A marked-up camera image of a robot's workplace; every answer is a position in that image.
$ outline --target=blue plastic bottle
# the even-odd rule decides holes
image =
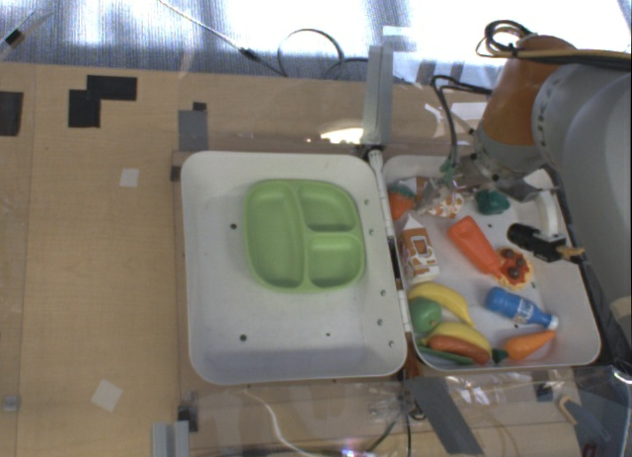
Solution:
[[[518,324],[539,324],[554,330],[559,324],[555,315],[540,310],[533,301],[511,294],[501,287],[492,287],[485,298],[485,307],[509,317]]]

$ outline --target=green plate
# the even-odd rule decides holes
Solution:
[[[246,195],[243,230],[250,271],[269,288],[343,288],[364,272],[356,204],[338,186],[312,180],[260,182]]]

